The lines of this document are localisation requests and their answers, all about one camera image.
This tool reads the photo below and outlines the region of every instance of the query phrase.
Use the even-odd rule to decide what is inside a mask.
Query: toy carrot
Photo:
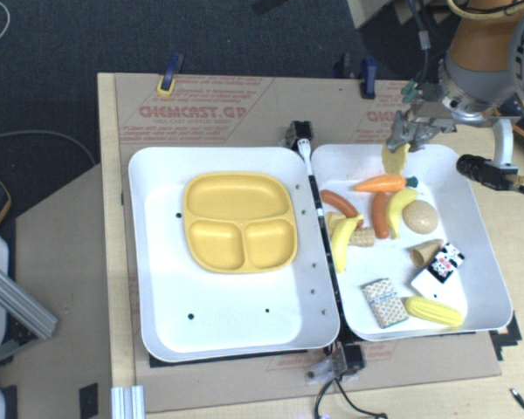
[[[353,191],[366,192],[397,192],[406,186],[415,188],[417,186],[417,178],[410,177],[406,179],[399,174],[382,174],[357,183],[351,189]]]

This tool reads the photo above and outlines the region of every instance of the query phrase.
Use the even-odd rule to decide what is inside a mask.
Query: toy banana
[[[386,224],[392,230],[392,237],[397,238],[402,218],[402,210],[411,202],[416,200],[417,191],[411,188],[405,188],[395,192],[386,203]]]
[[[342,273],[346,270],[349,238],[355,228],[357,228],[359,221],[362,219],[363,214],[359,214],[355,217],[348,217],[338,222],[334,228],[330,247],[332,248],[334,267],[338,273]]]

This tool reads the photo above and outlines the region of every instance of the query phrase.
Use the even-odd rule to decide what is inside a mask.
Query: yellow divided plate
[[[297,252],[297,227],[286,187],[261,173],[216,172],[184,190],[190,253],[206,270],[252,273],[285,267]]]

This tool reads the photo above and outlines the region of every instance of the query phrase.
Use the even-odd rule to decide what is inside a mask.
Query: small box
[[[382,329],[409,318],[402,300],[388,278],[379,279],[363,287],[365,298]]]
[[[446,304],[466,316],[468,302],[459,273],[464,255],[452,244],[445,244],[432,262],[411,280],[421,296]]]

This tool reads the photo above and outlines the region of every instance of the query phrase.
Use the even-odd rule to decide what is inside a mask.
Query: white tray
[[[370,193],[349,190],[370,177],[383,174],[381,145],[324,145],[316,148],[312,163],[319,189],[330,189],[347,198],[370,223]],[[512,317],[512,306],[481,219],[469,181],[456,170],[458,156],[449,148],[427,145],[411,153],[404,176],[415,176],[418,199],[433,205],[439,225],[428,235],[400,225],[397,239],[377,239],[372,247],[348,247],[346,271],[338,274],[341,302],[349,327],[365,340],[390,340],[441,333],[500,329]],[[324,211],[334,210],[324,204]],[[465,315],[457,328],[410,318],[381,329],[362,293],[362,287],[379,278],[390,278],[401,298],[418,295],[410,282],[417,274],[409,248],[429,239],[442,238],[465,256],[458,268],[461,293],[451,301]]]
[[[298,251],[277,271],[222,274],[190,255],[183,192],[197,175],[261,172],[292,198]],[[301,158],[285,148],[144,148],[128,168],[141,335],[162,361],[326,347],[339,332],[334,290]]]

